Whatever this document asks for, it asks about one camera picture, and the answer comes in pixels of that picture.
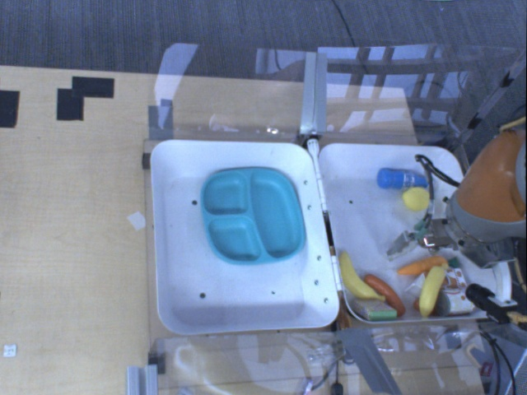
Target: blue divided plate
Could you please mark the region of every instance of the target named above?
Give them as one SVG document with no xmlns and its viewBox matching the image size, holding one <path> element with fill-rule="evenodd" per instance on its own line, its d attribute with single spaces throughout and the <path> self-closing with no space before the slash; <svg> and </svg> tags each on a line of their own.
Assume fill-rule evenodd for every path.
<svg viewBox="0 0 527 395">
<path fill-rule="evenodd" d="M 201 202 L 208 242 L 227 262 L 276 262 L 304 247 L 298 197 L 289 179 L 276 170 L 215 173 L 202 187 Z"/>
</svg>

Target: yellow ball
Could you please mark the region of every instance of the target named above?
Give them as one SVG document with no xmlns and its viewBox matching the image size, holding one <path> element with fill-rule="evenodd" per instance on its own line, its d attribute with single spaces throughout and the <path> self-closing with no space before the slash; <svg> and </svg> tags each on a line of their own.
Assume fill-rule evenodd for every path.
<svg viewBox="0 0 527 395">
<path fill-rule="evenodd" d="M 403 193 L 404 205 L 411 211 L 427 209 L 430 194 L 425 188 L 409 188 Z"/>
</svg>

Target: toy carrot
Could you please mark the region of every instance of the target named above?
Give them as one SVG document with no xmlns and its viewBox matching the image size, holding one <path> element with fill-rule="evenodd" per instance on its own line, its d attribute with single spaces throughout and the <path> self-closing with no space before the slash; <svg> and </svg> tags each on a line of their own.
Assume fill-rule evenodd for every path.
<svg viewBox="0 0 527 395">
<path fill-rule="evenodd" d="M 430 256 L 429 258 L 424 258 L 401 267 L 397 273 L 399 275 L 419 275 L 420 273 L 428 272 L 433 267 L 439 267 L 445 263 L 448 262 L 442 256 Z"/>
</svg>

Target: white paper piece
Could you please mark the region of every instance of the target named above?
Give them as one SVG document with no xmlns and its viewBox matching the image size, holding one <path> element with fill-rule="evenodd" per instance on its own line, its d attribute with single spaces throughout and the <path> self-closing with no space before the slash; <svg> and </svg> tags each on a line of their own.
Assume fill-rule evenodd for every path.
<svg viewBox="0 0 527 395">
<path fill-rule="evenodd" d="M 3 346 L 4 357 L 16 357 L 16 344 Z"/>
<path fill-rule="evenodd" d="M 145 220 L 145 217 L 139 211 L 133 213 L 130 216 L 127 216 L 127 218 L 136 231 L 142 230 L 147 226 L 147 220 Z"/>
</svg>

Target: toy banana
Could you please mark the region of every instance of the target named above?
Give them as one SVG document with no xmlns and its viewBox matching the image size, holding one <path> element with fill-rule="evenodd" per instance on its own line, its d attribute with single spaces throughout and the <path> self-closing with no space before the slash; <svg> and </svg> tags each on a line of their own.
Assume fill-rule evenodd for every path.
<svg viewBox="0 0 527 395">
<path fill-rule="evenodd" d="M 342 252 L 338 257 L 340 273 L 343 277 L 343 283 L 350 292 L 358 299 L 363 300 L 381 300 L 385 301 L 383 295 L 378 295 L 373 288 L 368 286 L 355 272 L 352 260 L 347 252 Z"/>
<path fill-rule="evenodd" d="M 444 280 L 445 269 L 443 267 L 433 267 L 425 278 L 419 296 L 419 312 L 424 318 L 430 316 L 436 306 L 437 296 Z"/>
</svg>

